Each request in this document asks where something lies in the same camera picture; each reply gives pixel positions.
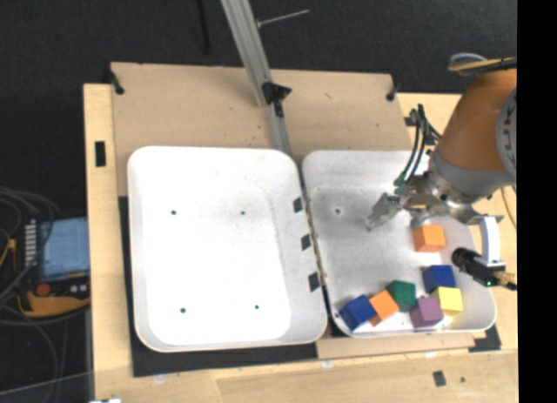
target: red button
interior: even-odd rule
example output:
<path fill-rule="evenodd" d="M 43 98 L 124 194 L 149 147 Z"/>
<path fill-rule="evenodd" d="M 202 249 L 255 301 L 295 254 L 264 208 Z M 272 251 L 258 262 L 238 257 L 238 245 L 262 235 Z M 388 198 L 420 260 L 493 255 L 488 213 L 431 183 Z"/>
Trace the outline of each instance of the red button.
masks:
<path fill-rule="evenodd" d="M 37 285 L 37 288 L 35 289 L 35 292 L 37 293 L 37 296 L 49 296 L 50 295 L 50 285 L 43 283 L 43 284 L 39 284 Z"/>

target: block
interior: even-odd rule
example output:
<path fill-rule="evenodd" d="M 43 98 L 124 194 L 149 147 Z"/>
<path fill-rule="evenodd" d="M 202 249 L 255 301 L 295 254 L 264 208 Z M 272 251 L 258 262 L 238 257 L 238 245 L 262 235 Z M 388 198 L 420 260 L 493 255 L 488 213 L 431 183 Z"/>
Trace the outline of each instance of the block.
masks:
<path fill-rule="evenodd" d="M 450 265 L 431 265 L 422 273 L 424 287 L 431 293 L 437 287 L 455 287 L 453 268 Z"/>
<path fill-rule="evenodd" d="M 438 252 L 446 245 L 441 225 L 422 225 L 412 235 L 416 252 Z"/>
<path fill-rule="evenodd" d="M 375 309 L 376 314 L 370 319 L 373 326 L 376 326 L 381 321 L 389 318 L 399 311 L 399 305 L 395 302 L 391 293 L 387 290 L 377 293 L 375 296 L 369 298 L 369 302 Z"/>
<path fill-rule="evenodd" d="M 416 299 L 416 306 L 408 315 L 415 328 L 435 326 L 445 318 L 439 300 L 434 296 Z"/>
<path fill-rule="evenodd" d="M 358 296 L 356 299 L 345 304 L 339 312 L 342 319 L 351 331 L 367 322 L 376 315 L 375 309 L 370 304 L 365 295 Z"/>
<path fill-rule="evenodd" d="M 462 312 L 462 293 L 456 287 L 437 287 L 432 292 L 432 296 L 437 298 L 440 303 L 441 310 L 445 316 L 455 316 Z"/>
<path fill-rule="evenodd" d="M 386 290 L 391 293 L 401 312 L 408 312 L 416 305 L 416 285 L 395 279 Z"/>

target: black clamp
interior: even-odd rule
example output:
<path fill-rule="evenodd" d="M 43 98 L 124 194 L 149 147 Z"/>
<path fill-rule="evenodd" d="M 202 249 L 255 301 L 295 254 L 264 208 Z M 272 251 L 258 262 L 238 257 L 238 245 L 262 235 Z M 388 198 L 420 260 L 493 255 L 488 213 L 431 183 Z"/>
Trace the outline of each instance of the black clamp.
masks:
<path fill-rule="evenodd" d="M 261 88 L 263 89 L 263 95 L 265 95 L 265 101 L 267 104 L 273 104 L 277 117 L 284 117 L 285 113 L 282 109 L 282 100 L 284 100 L 286 96 L 292 92 L 292 89 L 271 83 L 270 81 L 264 83 Z"/>

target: orange cube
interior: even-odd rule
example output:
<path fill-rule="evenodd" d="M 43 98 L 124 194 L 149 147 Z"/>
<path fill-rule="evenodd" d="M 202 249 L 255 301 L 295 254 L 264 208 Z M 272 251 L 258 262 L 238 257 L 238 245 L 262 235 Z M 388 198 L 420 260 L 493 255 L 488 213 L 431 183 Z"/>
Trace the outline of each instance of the orange cube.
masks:
<path fill-rule="evenodd" d="M 413 231 L 416 252 L 438 252 L 446 245 L 441 225 L 422 225 Z"/>
<path fill-rule="evenodd" d="M 377 293 L 372 298 L 369 298 L 369 302 L 375 309 L 375 312 L 377 312 L 377 314 L 369 320 L 372 323 L 372 326 L 376 326 L 381 321 L 387 319 L 391 315 L 394 315 L 400 310 L 399 305 L 395 302 L 391 293 L 387 290 Z"/>

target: blue cube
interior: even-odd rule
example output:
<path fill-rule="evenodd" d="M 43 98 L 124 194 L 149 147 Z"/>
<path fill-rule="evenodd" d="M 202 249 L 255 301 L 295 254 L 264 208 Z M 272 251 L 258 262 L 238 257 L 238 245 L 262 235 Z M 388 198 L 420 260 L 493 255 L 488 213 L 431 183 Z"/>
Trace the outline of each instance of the blue cube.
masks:
<path fill-rule="evenodd" d="M 358 296 L 356 299 L 347 303 L 342 307 L 339 313 L 351 331 L 377 314 L 365 295 Z"/>
<path fill-rule="evenodd" d="M 433 292 L 437 287 L 455 287 L 453 268 L 450 265 L 431 265 L 422 273 L 424 287 L 427 293 Z"/>

